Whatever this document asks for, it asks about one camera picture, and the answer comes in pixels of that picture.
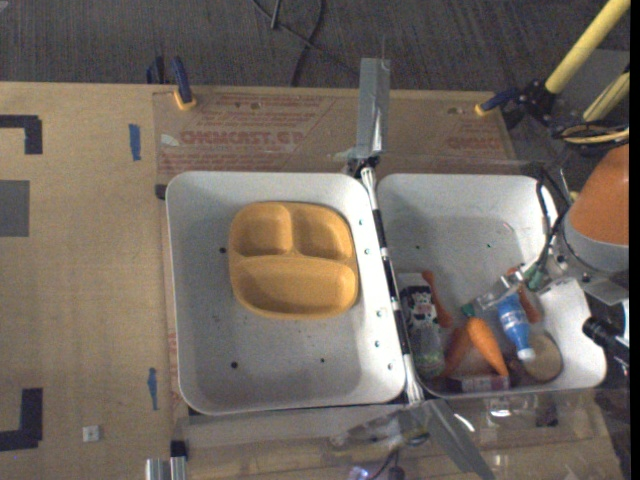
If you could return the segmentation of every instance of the white bin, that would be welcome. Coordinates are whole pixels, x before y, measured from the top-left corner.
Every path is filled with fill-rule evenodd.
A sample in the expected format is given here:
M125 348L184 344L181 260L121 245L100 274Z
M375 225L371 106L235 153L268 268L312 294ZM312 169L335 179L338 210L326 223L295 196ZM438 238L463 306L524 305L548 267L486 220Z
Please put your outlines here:
M378 197L396 271L434 271L450 310L508 268L535 260L544 243L535 181L523 176L390 175L380 181ZM192 408L218 415L367 405L402 392L402 354L369 199L358 181L343 174L191 172L171 181L166 200L178 378ZM257 201L322 204L345 217L361 284L352 309L327 320L282 321L257 316L234 299L222 249L236 212ZM512 391L601 382L605 357L582 334L589 308L577 283L554 287L538 303L564 370L548 384Z

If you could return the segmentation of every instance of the carrot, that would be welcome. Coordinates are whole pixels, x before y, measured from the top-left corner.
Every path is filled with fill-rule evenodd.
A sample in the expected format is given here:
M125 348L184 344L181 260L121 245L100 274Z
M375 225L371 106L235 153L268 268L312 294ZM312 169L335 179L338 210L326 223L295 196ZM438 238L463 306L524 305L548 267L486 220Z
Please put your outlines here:
M503 377L509 376L509 370L502 357L502 351L491 327L482 318L469 317L465 325L471 343L478 349L491 367Z
M513 274L518 267L513 267L507 270L507 275ZM527 289L524 283L520 283L518 286L518 299L520 300L520 305L522 309L524 309L525 314L527 315L527 320L529 320L530 324L537 324L540 320L542 320L542 315L540 311L531 303L529 297L527 297Z
M433 301L433 305L436 307L436 314L438 315L438 325L443 329L448 329L453 326L453 318L449 314L449 312L444 309L444 306L440 302L438 298L438 292L436 292L435 285L435 276L433 272L430 270L425 270L422 272L422 279L424 279L429 286L431 286L431 300Z
M451 334L451 341L444 355L444 371L441 377L449 377L460 366L460 363L471 349L471 339L466 327L456 327Z

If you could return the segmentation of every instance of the yellow pole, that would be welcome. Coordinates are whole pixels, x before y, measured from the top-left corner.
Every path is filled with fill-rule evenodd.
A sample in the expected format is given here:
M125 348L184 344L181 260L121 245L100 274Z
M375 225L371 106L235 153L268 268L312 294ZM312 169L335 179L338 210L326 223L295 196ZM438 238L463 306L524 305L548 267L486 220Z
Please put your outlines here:
M560 94L562 92L569 80L587 61L593 50L604 40L630 7L631 0L609 0L606 3L560 65L549 76L545 82L547 91L551 94Z
M629 94L630 85L631 72L626 71L611 82L605 90L602 91L600 96L598 96L595 101L589 105L589 108L584 111L582 118L585 122L597 121L598 119L606 117L613 107L620 103L622 99Z

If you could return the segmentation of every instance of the blue tape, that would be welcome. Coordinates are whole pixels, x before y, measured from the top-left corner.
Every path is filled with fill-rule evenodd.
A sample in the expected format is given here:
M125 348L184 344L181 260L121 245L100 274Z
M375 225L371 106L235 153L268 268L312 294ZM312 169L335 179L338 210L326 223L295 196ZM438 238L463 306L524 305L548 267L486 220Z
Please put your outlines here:
M151 403L153 404L153 410L158 410L158 377L156 376L156 369L149 368L149 376L147 377L147 386L149 388L149 394L151 395Z
M140 143L140 127L137 124L129 125L129 145L131 146L131 154L133 155L133 161L142 160L140 151L142 149Z

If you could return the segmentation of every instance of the gray carpet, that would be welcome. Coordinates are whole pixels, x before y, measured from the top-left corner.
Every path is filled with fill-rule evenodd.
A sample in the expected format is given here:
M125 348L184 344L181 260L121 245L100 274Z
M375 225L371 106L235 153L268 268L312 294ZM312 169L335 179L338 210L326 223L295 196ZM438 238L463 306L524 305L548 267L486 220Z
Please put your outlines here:
M0 80L144 83L180 55L195 84L356 87L359 59L392 59L392 87L501 90L548 75L607 0L0 0ZM275 0L257 0L272 12ZM602 48L629 50L630 18Z

